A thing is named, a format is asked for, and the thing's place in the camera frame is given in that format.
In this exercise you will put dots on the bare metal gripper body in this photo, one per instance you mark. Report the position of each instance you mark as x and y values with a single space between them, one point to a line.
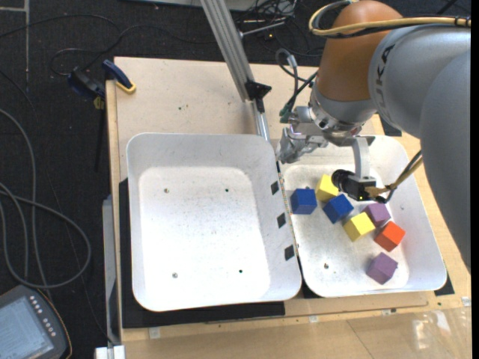
322 130

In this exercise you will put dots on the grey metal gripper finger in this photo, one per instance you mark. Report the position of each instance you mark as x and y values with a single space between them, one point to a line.
285 149
307 149

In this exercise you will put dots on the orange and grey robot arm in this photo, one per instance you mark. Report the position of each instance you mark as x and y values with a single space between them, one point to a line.
423 80

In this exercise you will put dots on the yellow cube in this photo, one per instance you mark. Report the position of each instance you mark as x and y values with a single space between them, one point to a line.
358 226
325 188

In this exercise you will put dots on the blue cube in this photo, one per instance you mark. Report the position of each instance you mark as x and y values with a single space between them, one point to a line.
338 208
303 202

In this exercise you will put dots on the purple cube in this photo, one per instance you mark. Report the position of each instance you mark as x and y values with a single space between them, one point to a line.
381 268
378 214

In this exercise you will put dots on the white plastic tray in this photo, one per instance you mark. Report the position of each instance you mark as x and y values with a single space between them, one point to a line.
202 223
337 256

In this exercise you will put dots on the pale wood board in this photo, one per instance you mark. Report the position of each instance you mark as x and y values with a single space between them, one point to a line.
187 95

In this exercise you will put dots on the orange cube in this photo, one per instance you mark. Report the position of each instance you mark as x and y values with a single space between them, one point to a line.
390 236

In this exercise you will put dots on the black cylinder on white bracket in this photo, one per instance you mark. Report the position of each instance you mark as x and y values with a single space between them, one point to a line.
358 185

